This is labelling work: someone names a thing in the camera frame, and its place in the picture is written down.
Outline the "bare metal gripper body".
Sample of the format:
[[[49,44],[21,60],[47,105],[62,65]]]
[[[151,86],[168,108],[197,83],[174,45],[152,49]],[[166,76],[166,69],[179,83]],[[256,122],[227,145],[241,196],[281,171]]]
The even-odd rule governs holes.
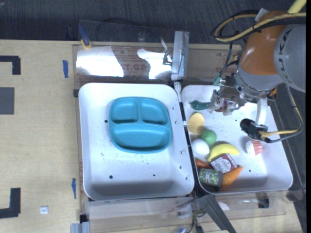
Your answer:
[[[248,102],[258,103],[260,100],[266,100],[270,104],[270,91],[254,89],[239,76],[225,76],[225,79],[220,81],[218,95],[227,103],[235,102],[239,106],[244,106]]]

